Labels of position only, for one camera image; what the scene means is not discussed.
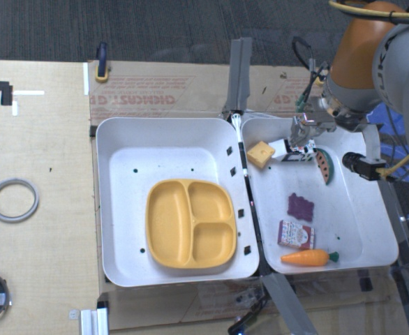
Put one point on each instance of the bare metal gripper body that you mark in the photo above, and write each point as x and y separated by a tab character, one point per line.
318	120

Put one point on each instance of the red and white carton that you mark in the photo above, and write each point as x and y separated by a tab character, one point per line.
295	234

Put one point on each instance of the white and black carton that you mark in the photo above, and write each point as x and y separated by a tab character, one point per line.
297	156

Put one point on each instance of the brown cardboard board red print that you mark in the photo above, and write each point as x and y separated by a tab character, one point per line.
148	96

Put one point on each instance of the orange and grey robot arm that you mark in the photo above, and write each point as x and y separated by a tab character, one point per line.
359	58

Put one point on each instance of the white plastic tray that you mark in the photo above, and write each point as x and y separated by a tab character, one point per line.
127	201
351	208

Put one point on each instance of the orange carrot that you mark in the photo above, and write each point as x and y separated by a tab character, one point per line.
305	258

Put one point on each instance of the black cylinder on white bracket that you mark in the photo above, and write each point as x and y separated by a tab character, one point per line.
363	166

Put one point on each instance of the purple grapes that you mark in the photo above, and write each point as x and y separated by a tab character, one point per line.
300	207

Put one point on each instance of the yellow cheese wedge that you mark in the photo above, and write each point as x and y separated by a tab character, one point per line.
260	154

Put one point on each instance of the yellow divided plate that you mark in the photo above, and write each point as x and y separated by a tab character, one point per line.
169	222

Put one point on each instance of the red and green watermelon slice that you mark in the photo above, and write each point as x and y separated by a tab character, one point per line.
325	166

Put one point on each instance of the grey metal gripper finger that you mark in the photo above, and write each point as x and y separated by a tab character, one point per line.
306	137
294	137

